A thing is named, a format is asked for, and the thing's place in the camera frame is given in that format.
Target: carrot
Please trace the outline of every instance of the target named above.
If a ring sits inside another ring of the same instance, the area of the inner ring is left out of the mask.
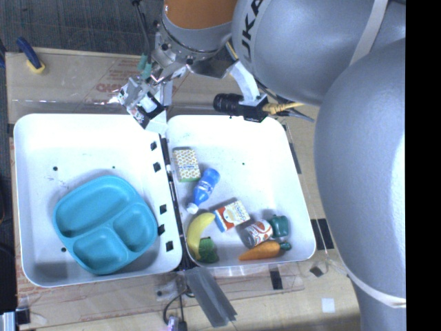
[[[275,240],[267,240],[241,254],[239,256],[239,260],[246,261],[269,259],[271,257],[276,257],[280,252],[280,249],[289,250],[291,249],[291,246],[287,242],[280,244]]]

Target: blue divided plate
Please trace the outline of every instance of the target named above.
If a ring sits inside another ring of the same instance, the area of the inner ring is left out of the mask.
[[[93,274],[111,274],[140,257],[158,236],[156,219],[124,179],[105,175],[64,196],[54,228],[76,261]]]

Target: blue bottle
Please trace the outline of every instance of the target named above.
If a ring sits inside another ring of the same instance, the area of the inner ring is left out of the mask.
[[[196,214],[198,212],[199,205],[208,200],[220,178],[218,171],[213,168],[204,171],[198,184],[193,189],[193,201],[187,206],[189,213]]]

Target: banana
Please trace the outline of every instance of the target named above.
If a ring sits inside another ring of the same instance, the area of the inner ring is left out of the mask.
[[[214,221],[214,213],[204,212],[196,216],[193,221],[190,222],[187,231],[187,245],[196,260],[201,258],[199,254],[199,242],[201,241],[201,235],[204,229]]]

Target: green pepper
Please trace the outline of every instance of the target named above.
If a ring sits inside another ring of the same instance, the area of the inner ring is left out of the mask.
[[[289,234],[289,222],[286,216],[274,215],[273,218],[269,220],[269,224],[271,224],[273,228],[274,238],[286,237]]]

